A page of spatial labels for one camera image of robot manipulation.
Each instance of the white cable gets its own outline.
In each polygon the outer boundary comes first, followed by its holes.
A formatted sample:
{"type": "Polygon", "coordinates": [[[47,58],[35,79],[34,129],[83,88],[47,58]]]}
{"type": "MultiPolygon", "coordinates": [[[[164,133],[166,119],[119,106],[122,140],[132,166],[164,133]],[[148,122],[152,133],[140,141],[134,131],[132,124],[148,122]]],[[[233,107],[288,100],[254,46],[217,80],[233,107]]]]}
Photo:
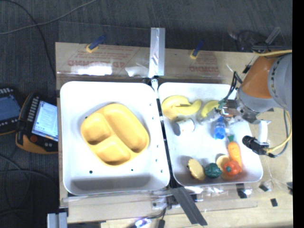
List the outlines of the white cable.
{"type": "Polygon", "coordinates": [[[64,14],[64,15],[62,15],[62,16],[56,18],[56,19],[50,20],[50,21],[48,21],[48,22],[42,22],[42,23],[38,23],[38,24],[34,24],[34,25],[29,25],[29,26],[21,27],[21,28],[18,28],[18,29],[15,29],[15,30],[11,30],[11,31],[0,32],[0,35],[7,35],[7,34],[10,34],[10,33],[13,33],[13,32],[19,31],[19,30],[22,30],[22,29],[27,29],[27,28],[31,28],[31,27],[35,27],[35,26],[39,26],[39,25],[46,25],[46,24],[55,22],[56,20],[62,19],[63,17],[69,15],[70,13],[74,12],[75,10],[80,9],[80,8],[86,6],[86,5],[89,5],[89,4],[91,4],[91,3],[95,2],[95,1],[97,1],[97,0],[92,0],[92,1],[90,1],[90,2],[87,2],[87,3],[83,4],[83,5],[80,5],[80,6],[76,7],[76,8],[74,8],[74,9],[72,9],[72,10],[69,11],[68,13],[66,13],[66,14],[64,14]]]}

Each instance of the screen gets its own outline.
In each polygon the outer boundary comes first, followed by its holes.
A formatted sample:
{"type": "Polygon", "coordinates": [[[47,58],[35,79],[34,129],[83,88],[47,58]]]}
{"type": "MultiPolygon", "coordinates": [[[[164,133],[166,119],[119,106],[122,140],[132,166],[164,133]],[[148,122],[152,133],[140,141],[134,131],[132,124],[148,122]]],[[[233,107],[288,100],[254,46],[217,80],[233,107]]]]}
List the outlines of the screen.
{"type": "Polygon", "coordinates": [[[20,106],[14,96],[9,95],[7,97],[0,98],[0,121],[19,117],[19,114],[20,106]]]}
{"type": "Polygon", "coordinates": [[[39,102],[32,133],[58,141],[57,106],[39,102]]]}

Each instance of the wooden table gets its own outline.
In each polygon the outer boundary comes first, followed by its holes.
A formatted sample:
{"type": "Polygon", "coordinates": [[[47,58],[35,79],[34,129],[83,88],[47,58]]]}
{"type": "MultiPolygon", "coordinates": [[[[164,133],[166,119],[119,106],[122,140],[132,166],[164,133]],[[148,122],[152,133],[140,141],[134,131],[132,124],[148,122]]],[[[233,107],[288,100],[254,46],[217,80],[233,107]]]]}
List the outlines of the wooden table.
{"type": "MultiPolygon", "coordinates": [[[[68,81],[87,80],[88,77],[67,74],[67,62],[72,57],[79,55],[77,52],[83,50],[85,45],[72,43],[56,43],[56,61],[57,71],[57,90],[68,81]]],[[[148,48],[138,48],[137,56],[147,55],[145,51],[148,48]]],[[[200,69],[206,64],[217,67],[220,71],[222,83],[230,84],[232,71],[242,72],[244,66],[254,57],[251,53],[239,52],[203,52],[208,57],[209,62],[201,62],[201,65],[193,64],[190,61],[188,50],[166,49],[165,68],[174,70],[177,67],[180,73],[191,73],[199,76],[200,69]]],[[[118,67],[127,65],[123,60],[118,61],[118,67]]],[[[61,133],[61,115],[60,98],[58,103],[58,126],[61,133]]],[[[274,112],[263,113],[259,116],[261,119],[271,120],[268,127],[268,139],[270,147],[280,144],[285,137],[285,125],[283,110],[275,109],[274,112]]],[[[251,125],[252,134],[257,136],[257,126],[251,125]]],[[[292,182],[292,138],[289,142],[286,152],[275,159],[269,157],[260,157],[264,175],[260,182],[249,185],[247,189],[251,194],[246,199],[235,196],[213,197],[204,201],[197,202],[197,206],[202,212],[203,217],[208,223],[209,228],[266,228],[266,227],[292,227],[293,225],[293,196],[287,188],[286,183],[292,182]],[[259,186],[263,184],[268,188],[264,191],[259,186]]],[[[140,217],[158,214],[159,210],[153,210],[153,197],[147,194],[115,194],[115,195],[97,195],[92,197],[68,197],[68,192],[64,187],[62,180],[62,144],[59,134],[59,177],[60,177],[60,203],[61,207],[68,208],[67,222],[100,222],[103,228],[129,227],[140,217]]],[[[195,227],[192,225],[181,208],[175,207],[168,209],[164,217],[167,228],[195,227]]],[[[145,227],[157,227],[158,220],[153,219],[152,223],[145,227]]]]}

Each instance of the black device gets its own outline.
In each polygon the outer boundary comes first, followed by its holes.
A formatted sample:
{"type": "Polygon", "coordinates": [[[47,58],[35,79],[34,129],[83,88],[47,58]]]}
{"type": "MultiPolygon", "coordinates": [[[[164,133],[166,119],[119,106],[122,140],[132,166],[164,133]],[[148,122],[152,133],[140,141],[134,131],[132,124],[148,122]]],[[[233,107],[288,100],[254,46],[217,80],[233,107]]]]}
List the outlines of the black device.
{"type": "Polygon", "coordinates": [[[22,100],[17,90],[0,88],[0,135],[16,130],[21,106],[22,100]]]}
{"type": "Polygon", "coordinates": [[[20,111],[16,145],[33,153],[58,152],[56,102],[39,93],[31,93],[20,111]]]}

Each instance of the blue bottle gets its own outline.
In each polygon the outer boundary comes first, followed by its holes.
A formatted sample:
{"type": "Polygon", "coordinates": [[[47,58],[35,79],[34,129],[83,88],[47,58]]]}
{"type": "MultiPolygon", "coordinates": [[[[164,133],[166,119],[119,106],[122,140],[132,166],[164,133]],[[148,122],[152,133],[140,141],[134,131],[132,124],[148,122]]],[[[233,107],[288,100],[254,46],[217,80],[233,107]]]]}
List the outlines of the blue bottle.
{"type": "Polygon", "coordinates": [[[215,139],[223,139],[225,137],[226,134],[226,130],[225,130],[226,126],[224,123],[224,117],[220,116],[219,119],[217,120],[217,122],[214,125],[214,135],[213,137],[215,139]]]}

